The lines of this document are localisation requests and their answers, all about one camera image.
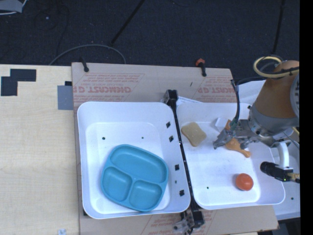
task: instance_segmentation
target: blue divided plate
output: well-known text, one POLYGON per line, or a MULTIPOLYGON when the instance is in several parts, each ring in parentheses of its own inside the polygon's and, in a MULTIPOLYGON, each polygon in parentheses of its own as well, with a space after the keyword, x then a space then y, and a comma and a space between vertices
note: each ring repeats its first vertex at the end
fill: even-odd
POLYGON ((156 154, 128 144, 109 154, 101 175, 101 189, 110 200, 148 212, 160 203, 168 181, 168 167, 156 154))

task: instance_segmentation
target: white wire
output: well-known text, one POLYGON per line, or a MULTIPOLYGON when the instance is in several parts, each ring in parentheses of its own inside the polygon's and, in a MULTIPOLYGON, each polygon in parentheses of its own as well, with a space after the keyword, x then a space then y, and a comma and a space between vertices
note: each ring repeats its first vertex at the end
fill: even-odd
MULTIPOLYGON (((28 0, 24 0, 23 4, 22 4, 22 9, 24 8, 26 2, 28 0)), ((17 12, 16 11, 12 11, 12 12, 6 12, 6 13, 0 13, 0 16, 4 16, 4 15, 13 15, 13 14, 16 14, 17 12)))

